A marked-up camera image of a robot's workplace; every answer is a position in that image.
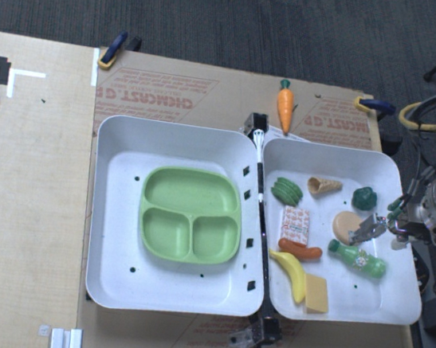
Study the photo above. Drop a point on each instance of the orange carrot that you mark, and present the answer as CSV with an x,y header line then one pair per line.
x,y
285,106

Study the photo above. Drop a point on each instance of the thin black and white rod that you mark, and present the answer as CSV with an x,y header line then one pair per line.
x,y
263,232

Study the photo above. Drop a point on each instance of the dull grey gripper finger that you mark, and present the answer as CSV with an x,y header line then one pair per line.
x,y
377,223
359,236

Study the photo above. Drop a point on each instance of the round beige biscuit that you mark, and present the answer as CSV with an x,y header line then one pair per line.
x,y
344,225

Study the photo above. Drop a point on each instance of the yellow cheese wedge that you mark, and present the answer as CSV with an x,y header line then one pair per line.
x,y
316,295

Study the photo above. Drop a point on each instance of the green divided plate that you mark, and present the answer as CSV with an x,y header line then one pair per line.
x,y
193,190

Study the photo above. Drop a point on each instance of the green plastic bottle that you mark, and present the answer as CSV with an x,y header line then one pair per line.
x,y
358,261

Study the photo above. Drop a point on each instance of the white plastic tray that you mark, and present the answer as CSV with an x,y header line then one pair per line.
x,y
393,298
125,204

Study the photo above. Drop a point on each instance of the brown cardboard board red print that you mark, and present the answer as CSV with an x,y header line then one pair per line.
x,y
213,96

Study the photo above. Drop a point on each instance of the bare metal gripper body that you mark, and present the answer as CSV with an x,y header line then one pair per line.
x,y
433,227

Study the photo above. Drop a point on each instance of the yellow banana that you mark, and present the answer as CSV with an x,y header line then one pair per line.
x,y
295,274

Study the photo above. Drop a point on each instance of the green broccoli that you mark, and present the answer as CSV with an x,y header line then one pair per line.
x,y
364,198

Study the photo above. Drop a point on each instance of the orange sausage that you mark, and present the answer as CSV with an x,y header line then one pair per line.
x,y
299,250

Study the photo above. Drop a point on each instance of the green sliced cucumber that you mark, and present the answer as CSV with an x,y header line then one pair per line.
x,y
287,191

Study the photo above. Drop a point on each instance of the white and red carton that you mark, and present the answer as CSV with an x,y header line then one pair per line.
x,y
295,225

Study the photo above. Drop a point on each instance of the tan ice cream cone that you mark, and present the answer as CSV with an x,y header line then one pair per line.
x,y
323,186

